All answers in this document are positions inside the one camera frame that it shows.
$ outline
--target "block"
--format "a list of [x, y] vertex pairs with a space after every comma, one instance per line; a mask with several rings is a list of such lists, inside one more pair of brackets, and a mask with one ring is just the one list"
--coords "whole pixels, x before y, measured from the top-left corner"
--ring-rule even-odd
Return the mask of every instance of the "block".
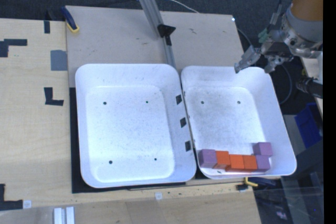
[[213, 166], [214, 169], [225, 169], [230, 165], [229, 151], [216, 151], [217, 164]]
[[212, 168], [217, 164], [215, 150], [201, 150], [198, 153], [198, 162], [201, 168]]
[[266, 155], [256, 155], [258, 169], [257, 172], [265, 172], [271, 168], [269, 157]]
[[244, 172], [244, 159], [240, 154], [230, 154], [231, 164], [225, 168], [227, 172]]
[[273, 156], [272, 145], [269, 142], [259, 142], [253, 145], [254, 155]]
[[245, 171], [250, 173], [258, 169], [257, 158], [253, 155], [243, 155]]

